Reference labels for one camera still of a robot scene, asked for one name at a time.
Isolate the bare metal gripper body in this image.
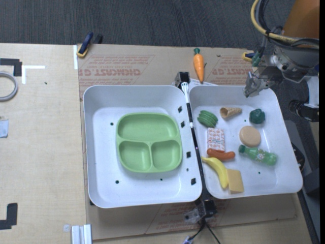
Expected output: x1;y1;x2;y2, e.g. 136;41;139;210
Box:
253;47;317;84

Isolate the green broccoli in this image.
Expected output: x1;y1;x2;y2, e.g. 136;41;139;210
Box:
248;108;266;125

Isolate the tan ice cream cone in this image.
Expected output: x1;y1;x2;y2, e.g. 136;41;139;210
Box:
219;107;243;119

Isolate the beige round biscuit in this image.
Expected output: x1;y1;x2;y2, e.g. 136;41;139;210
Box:
239;126;262;148

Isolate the green sliced cucumber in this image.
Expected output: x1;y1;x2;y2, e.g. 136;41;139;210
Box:
197;110;219;128

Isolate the orange carrot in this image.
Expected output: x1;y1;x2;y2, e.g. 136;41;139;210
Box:
192;48;206;84

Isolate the white and red carton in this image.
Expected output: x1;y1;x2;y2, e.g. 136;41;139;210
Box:
206;127;226;153

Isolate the green plastic bottle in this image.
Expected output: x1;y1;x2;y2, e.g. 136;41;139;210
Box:
238;144;278;167

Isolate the orange sausage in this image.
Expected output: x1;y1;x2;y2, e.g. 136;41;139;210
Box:
206;148;236;162

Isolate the thin black and white rod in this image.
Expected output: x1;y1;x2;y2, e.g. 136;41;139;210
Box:
181;82;207;203

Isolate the yellow banana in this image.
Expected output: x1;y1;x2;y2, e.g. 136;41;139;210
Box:
201;156;229;190

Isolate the white plastic tray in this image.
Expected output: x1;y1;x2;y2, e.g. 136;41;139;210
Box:
188;84;304;200
83;84;203;209

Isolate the yellow cheese wedge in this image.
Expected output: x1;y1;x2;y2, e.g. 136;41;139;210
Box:
225;168;245;195

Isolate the green divided plate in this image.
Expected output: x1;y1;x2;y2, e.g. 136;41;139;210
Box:
116;112;183;173

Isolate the brown cardboard board red print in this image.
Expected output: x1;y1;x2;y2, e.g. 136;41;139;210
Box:
77;44;298;240

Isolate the grey tape roll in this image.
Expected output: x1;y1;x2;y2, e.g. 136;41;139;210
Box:
0;71;19;102

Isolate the black cylinder on white bracket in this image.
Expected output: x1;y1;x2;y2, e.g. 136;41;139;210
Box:
289;75;320;123

